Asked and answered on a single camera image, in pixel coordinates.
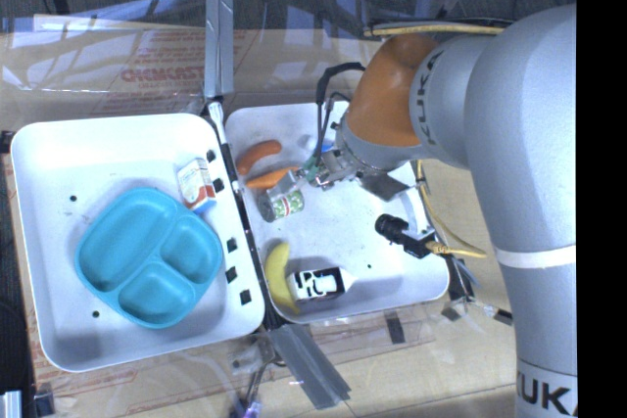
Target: blue divided plate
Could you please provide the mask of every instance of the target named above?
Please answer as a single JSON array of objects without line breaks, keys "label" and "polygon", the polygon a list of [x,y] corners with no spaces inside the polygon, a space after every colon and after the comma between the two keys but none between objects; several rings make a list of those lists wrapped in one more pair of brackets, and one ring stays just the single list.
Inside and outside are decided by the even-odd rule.
[{"label": "blue divided plate", "polygon": [[74,256],[80,280],[124,317],[167,328],[187,315],[222,264],[216,232],[153,188],[113,201],[82,237]]}]

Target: white tape band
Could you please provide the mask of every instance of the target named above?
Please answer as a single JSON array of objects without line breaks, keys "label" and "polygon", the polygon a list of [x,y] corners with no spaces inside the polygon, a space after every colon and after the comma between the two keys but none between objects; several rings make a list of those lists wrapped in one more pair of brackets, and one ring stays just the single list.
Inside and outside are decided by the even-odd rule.
[{"label": "white tape band", "polygon": [[535,253],[513,253],[494,247],[497,261],[512,268],[548,268],[577,262],[577,245]]}]

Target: black hole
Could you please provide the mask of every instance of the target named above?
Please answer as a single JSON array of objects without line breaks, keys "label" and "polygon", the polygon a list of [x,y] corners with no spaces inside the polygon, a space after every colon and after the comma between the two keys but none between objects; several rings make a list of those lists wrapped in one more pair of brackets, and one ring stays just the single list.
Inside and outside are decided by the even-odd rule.
[{"label": "black hole", "polygon": [[214,180],[214,188],[216,189],[216,193],[217,192],[221,192],[222,190],[224,190],[224,182],[221,179],[215,179]]},{"label": "black hole", "polygon": [[249,303],[251,300],[251,292],[249,290],[246,289],[239,294],[239,301],[241,301],[242,304]]},{"label": "black hole", "polygon": [[228,270],[226,270],[226,282],[229,284],[235,280],[237,277],[237,271],[234,266],[231,266]]}]

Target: soda can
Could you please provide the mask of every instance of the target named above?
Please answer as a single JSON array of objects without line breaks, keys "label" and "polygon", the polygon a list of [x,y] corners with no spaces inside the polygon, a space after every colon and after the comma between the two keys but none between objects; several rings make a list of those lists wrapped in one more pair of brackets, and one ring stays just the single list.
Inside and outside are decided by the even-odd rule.
[{"label": "soda can", "polygon": [[270,199],[267,193],[263,193],[260,195],[257,204],[262,218],[267,222],[272,222],[302,211],[305,206],[305,199],[300,190],[294,190],[274,201]]}]

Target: yellow banana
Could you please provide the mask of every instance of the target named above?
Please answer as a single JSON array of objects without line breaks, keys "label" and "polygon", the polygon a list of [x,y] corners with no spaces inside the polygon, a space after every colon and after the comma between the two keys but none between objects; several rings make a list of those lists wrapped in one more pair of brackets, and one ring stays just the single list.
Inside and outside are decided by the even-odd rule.
[{"label": "yellow banana", "polygon": [[265,279],[270,290],[272,300],[281,306],[290,308],[294,313],[300,313],[300,308],[294,303],[285,281],[285,265],[290,255],[290,245],[282,242],[276,246],[265,260]]}]

